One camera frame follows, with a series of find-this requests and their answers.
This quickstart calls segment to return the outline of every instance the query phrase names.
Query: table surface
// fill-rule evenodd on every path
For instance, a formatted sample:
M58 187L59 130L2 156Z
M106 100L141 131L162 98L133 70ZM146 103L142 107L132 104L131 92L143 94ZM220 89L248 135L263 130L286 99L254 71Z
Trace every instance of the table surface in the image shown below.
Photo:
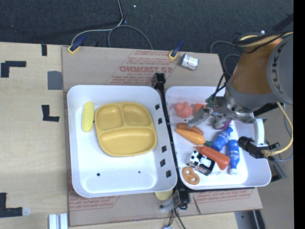
M0 78L0 192L7 193L7 208L30 208L29 216L1 218L0 228L47 228L48 215L68 213L64 95L48 90L47 73L62 72L61 46L0 42L0 62L26 61ZM59 122L42 121L42 105ZM182 217L186 228L238 228L233 212ZM160 229L168 219L73 227L80 229ZM172 228L181 228L174 220Z

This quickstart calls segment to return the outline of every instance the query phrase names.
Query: orange carrot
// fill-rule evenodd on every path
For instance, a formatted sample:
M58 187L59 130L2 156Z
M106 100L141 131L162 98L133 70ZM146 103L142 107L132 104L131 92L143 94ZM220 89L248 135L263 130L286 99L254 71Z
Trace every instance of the orange carrot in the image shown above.
M205 104L195 104L195 113L200 109L200 107L206 108Z
M178 129L183 129L183 130L188 130L188 131L191 131L191 132L196 132L196 133L198 133L200 135L203 135L203 131L202 130L200 130L196 126L193 126L192 128L189 128L189 125L187 123L183 123L183 122L178 123L177 124L177 128Z
M191 141L192 143L196 145L204 144L205 143L205 138L203 135L200 135L195 132L191 132L188 130L183 130L183 129L176 129L176 132L179 133L181 136L185 137L187 140Z

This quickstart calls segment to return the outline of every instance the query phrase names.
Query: blue clip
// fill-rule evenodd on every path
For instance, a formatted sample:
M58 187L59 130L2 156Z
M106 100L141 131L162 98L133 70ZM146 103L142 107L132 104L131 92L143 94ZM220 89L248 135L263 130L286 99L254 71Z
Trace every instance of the blue clip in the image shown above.
M168 58L170 60L175 60L175 58L177 58L178 56L178 51L180 50L180 48L182 47L182 45L184 44L184 41L180 40L178 45L170 51L170 53L168 54Z
M72 43L72 45L68 48L68 52L71 54L75 54L79 49L80 46L84 43L84 41L87 39L87 35L80 36L75 42Z

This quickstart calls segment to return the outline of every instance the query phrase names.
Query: white tray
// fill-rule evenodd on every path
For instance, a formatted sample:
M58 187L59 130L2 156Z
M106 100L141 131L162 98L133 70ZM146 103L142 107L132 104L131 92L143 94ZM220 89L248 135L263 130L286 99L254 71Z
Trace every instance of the white tray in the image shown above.
M112 157L100 148L95 127L81 128L83 105L95 110L115 102L137 102L150 112L157 132L156 147L142 155ZM148 86L77 85L68 91L72 184L82 197L104 197L166 191L177 183L171 143L158 92Z
M168 113L170 116L170 124L173 135L173 143L177 156L177 163L180 171L180 177L183 183L193 190L205 189L225 189L225 188L242 188L242 187L262 187L266 186L271 180L271 171L267 159L255 159L247 152L239 148L240 161L237 165L238 174L229 175L229 166L225 170L220 170L215 163L213 171L208 176L205 176L198 171L200 182L197 185L190 185L182 176L183 167L187 166L191 153L196 150L195 145L176 133L176 124L179 122L188 122L193 118L193 115L188 118L177 116L174 106L177 103L187 101L189 105L194 106L196 103L205 104L205 100L213 94L215 87L201 86L174 86L169 88L165 93ZM219 92L219 96L223 96L224 92ZM197 125L204 132L204 137L207 141L213 141L220 130L212 127L213 118L209 117L205 122ZM238 140L241 136L247 136L254 139L254 127L252 124L244 124L240 121L231 123L233 132L231 139Z

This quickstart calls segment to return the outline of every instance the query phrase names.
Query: cardboard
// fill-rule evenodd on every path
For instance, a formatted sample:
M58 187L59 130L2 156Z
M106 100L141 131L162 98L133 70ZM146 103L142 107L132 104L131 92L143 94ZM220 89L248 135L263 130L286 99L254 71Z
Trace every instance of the cardboard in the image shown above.
M154 193L83 198L71 182L69 127L66 95L79 84L150 85L155 73L164 73L165 90L175 85L216 86L222 68L216 54L192 53L199 59L195 71L181 67L181 57L171 61L167 51L81 47L71 55L62 47L63 91L68 168L68 200L70 226L111 222L169 218L170 213L159 211ZM262 208L256 188L190 193L191 202L180 216L194 216Z

